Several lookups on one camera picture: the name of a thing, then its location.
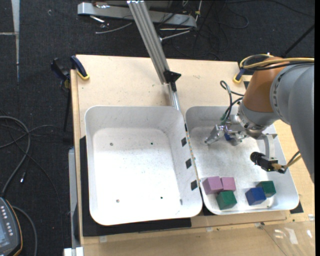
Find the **blue block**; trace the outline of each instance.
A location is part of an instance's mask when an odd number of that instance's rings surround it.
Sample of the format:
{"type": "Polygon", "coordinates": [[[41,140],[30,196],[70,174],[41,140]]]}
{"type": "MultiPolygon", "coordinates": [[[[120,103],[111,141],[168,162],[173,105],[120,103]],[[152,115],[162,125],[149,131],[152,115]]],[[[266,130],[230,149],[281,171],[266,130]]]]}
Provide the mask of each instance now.
{"type": "Polygon", "coordinates": [[[250,188],[245,196],[250,206],[259,205],[267,199],[262,187],[250,188]]]}

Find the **transparent plastic sheet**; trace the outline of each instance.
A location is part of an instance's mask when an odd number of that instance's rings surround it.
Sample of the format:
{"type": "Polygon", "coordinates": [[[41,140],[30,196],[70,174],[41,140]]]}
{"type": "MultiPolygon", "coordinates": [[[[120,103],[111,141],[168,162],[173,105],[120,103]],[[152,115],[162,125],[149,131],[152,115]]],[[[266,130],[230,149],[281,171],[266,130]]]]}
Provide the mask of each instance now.
{"type": "Polygon", "coordinates": [[[316,223],[291,222],[277,225],[260,225],[286,256],[316,255],[316,223]]]}

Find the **wooden table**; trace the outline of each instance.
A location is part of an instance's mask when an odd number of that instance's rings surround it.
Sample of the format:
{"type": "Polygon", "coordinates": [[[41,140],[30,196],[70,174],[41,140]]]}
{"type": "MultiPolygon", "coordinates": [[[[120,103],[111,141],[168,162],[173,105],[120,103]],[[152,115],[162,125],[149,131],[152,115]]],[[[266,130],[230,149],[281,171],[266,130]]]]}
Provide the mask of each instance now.
{"type": "MultiPolygon", "coordinates": [[[[81,178],[79,139],[85,136],[84,115],[88,108],[104,106],[169,106],[168,88],[159,81],[150,58],[77,55],[89,80],[78,78],[71,70],[71,94],[73,113],[74,153],[79,214],[80,244],[84,255],[284,255],[292,251],[288,230],[302,234],[299,246],[294,250],[313,253],[315,222],[315,187],[302,160],[290,172],[297,188],[304,212],[290,211],[254,212],[231,215],[191,218],[192,227],[153,232],[125,233],[103,237],[82,236],[81,178]],[[284,240],[273,235],[274,230],[283,231],[284,240]]],[[[193,106],[225,106],[228,93],[220,87],[224,80],[232,91],[245,92],[244,83],[233,83],[239,71],[236,62],[168,59],[172,71],[182,74],[176,82],[183,116],[193,106]]],[[[285,158],[289,160],[298,151],[291,128],[277,121],[275,128],[285,158]]]]}

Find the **metal bar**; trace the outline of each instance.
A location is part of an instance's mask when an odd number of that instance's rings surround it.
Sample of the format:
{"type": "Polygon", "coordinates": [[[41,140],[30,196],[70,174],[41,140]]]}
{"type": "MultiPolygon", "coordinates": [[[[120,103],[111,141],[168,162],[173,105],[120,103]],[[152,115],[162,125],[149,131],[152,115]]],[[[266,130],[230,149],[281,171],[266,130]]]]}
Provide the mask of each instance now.
{"type": "MultiPolygon", "coordinates": [[[[127,7],[119,7],[110,5],[107,8],[98,8],[89,2],[82,2],[78,4],[78,15],[94,15],[100,17],[110,17],[118,19],[133,20],[130,10],[127,7]]],[[[186,27],[197,27],[196,19],[190,15],[174,14],[161,11],[149,11],[152,22],[171,25],[183,25],[186,27]]]]}
{"type": "MultiPolygon", "coordinates": [[[[162,84],[167,83],[164,72],[169,71],[170,68],[162,48],[160,38],[157,35],[153,22],[151,21],[146,3],[144,1],[127,1],[127,3],[158,77],[162,84]]],[[[171,84],[168,84],[168,89],[171,105],[180,111],[181,109],[177,92],[172,90],[171,84]]]]}

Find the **pink block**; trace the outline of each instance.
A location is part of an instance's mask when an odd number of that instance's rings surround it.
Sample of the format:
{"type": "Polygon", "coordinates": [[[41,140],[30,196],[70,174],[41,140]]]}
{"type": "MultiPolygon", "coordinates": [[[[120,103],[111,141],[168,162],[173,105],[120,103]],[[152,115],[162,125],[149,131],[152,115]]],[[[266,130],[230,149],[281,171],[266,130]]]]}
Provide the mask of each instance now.
{"type": "Polygon", "coordinates": [[[223,186],[219,176],[208,177],[202,182],[202,186],[206,195],[219,193],[223,190],[223,186]]]}
{"type": "Polygon", "coordinates": [[[222,177],[221,183],[223,187],[223,191],[236,191],[236,183],[233,177],[222,177]]]}

